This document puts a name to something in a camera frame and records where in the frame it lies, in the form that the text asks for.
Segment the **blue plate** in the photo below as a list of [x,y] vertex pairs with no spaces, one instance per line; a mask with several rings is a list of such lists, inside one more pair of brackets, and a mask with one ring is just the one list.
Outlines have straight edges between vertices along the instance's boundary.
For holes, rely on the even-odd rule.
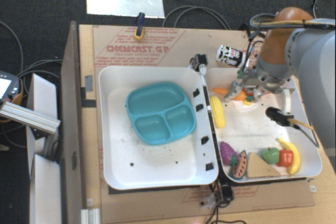
[[126,108],[139,138],[162,145],[192,133],[196,126],[193,108],[185,92],[171,82],[159,82],[132,91]]

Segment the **yellow and blue clamp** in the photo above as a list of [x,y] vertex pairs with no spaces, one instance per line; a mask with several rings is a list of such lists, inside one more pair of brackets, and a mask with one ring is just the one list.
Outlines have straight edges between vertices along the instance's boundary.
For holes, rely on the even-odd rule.
[[136,29],[134,31],[134,38],[141,40],[143,37],[143,25],[145,22],[145,13],[140,12],[135,21]]

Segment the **wooden table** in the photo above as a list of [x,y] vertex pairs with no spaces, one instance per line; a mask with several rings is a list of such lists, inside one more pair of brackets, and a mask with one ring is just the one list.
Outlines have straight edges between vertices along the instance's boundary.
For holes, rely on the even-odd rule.
[[[94,75],[93,66],[93,26],[79,26],[79,52],[80,52],[80,72],[81,87],[85,87],[85,76]],[[86,93],[87,99],[96,99],[95,85],[93,91]],[[82,129],[83,129],[83,161],[85,166],[86,196],[92,198],[93,208],[101,206],[100,201],[100,178],[99,178],[99,153],[97,137],[97,109],[82,109]],[[335,172],[326,156],[323,147],[319,148],[322,160],[322,172],[309,178],[309,184],[315,186],[313,193],[315,206],[288,208],[278,210],[251,211],[232,214],[221,214],[219,220],[234,221],[244,220],[248,224],[260,223],[336,223],[336,176]],[[204,223],[208,216],[187,217],[178,219],[149,220],[149,224],[181,224],[181,223]]]

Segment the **toy watermelon slice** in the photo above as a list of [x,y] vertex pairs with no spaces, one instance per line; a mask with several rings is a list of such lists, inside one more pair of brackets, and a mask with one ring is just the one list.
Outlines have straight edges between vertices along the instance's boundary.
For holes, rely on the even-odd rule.
[[241,179],[247,169],[247,155],[246,151],[242,151],[238,155],[238,162],[235,167],[232,168],[232,176],[235,179]]

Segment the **screen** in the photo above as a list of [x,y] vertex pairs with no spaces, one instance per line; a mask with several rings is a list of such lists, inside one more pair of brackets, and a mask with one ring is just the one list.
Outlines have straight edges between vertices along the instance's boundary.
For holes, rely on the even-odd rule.
[[0,78],[0,98],[2,98],[12,81]]

